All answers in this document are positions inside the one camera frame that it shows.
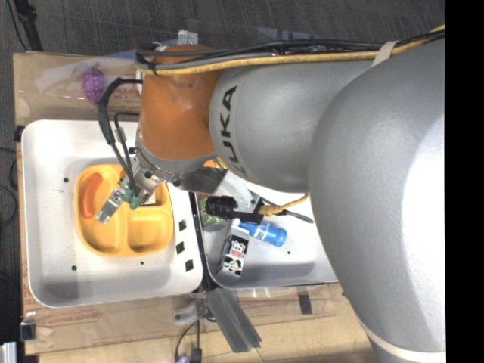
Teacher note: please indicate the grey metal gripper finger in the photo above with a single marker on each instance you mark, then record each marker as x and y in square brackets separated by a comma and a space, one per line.
[109, 207]
[148, 200]

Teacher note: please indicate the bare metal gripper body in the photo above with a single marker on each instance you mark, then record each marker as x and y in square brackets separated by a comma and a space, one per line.
[145, 178]

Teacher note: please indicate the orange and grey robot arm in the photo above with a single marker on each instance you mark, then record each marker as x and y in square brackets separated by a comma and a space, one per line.
[340, 165]

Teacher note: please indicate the orange toy sausage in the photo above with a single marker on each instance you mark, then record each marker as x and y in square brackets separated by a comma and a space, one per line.
[90, 199]

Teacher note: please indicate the yellow divided plate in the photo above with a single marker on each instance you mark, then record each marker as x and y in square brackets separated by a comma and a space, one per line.
[147, 229]

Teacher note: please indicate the white plastic tray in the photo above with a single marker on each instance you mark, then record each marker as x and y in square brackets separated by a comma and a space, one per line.
[49, 202]
[272, 267]

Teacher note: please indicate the green can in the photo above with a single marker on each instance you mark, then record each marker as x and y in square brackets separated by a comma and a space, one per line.
[211, 222]

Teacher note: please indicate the white printed carton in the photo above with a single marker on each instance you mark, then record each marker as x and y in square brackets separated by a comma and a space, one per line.
[234, 257]

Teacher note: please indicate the purple toy grapes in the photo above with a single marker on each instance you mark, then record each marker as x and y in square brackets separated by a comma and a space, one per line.
[93, 85]

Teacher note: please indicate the brown cardboard board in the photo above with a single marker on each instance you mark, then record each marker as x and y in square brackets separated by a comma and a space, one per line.
[113, 331]

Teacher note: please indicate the blue bottle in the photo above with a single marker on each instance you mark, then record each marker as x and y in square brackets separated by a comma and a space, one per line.
[268, 233]

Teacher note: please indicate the black cylinder on white bracket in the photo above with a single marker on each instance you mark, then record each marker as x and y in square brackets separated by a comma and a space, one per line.
[221, 206]

